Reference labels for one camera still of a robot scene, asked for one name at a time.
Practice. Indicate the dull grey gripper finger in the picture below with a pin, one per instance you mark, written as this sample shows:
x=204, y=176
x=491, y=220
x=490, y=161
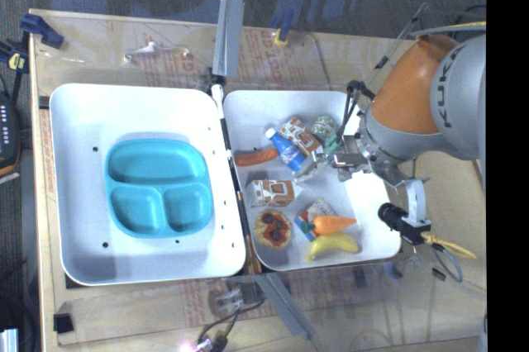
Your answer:
x=321, y=156
x=308, y=172

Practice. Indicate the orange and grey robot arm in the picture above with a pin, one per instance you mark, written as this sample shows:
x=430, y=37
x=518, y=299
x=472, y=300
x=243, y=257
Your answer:
x=413, y=94

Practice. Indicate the round pizza with dark toppings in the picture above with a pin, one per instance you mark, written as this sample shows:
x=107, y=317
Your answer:
x=273, y=228

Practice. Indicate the orange carrot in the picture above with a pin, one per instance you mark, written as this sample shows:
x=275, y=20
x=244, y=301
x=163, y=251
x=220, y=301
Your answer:
x=332, y=224

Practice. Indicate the yellow banana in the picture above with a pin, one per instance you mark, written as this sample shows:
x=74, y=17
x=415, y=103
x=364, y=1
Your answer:
x=332, y=245

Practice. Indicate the colourful packet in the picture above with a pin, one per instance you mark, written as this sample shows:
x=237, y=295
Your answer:
x=320, y=209

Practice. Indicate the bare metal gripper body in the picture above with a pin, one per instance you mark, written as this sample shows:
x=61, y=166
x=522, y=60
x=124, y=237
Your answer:
x=351, y=160

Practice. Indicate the green can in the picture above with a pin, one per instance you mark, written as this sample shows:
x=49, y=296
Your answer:
x=323, y=126

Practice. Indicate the brown cardboard board red print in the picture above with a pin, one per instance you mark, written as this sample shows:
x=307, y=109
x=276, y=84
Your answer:
x=124, y=313

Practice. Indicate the blue bottle with white cap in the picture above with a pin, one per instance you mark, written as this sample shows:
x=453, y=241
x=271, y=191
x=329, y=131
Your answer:
x=287, y=152

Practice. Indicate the black cylinder on white bracket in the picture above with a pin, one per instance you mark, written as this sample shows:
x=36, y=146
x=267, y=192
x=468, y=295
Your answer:
x=403, y=221

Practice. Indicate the white plastic tray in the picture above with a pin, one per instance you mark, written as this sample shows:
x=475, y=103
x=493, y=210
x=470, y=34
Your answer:
x=82, y=185
x=363, y=210

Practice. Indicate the blue divided plate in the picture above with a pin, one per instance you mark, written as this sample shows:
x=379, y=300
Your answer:
x=159, y=187

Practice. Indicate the brown and white carton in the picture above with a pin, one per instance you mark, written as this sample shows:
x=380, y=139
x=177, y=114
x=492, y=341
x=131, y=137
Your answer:
x=301, y=133
x=274, y=193

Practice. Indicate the thin black and white rod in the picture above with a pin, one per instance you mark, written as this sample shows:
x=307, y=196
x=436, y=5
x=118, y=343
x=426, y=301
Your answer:
x=226, y=135

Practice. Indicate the orange sausage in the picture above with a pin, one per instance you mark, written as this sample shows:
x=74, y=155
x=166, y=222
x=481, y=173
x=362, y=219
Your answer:
x=256, y=157

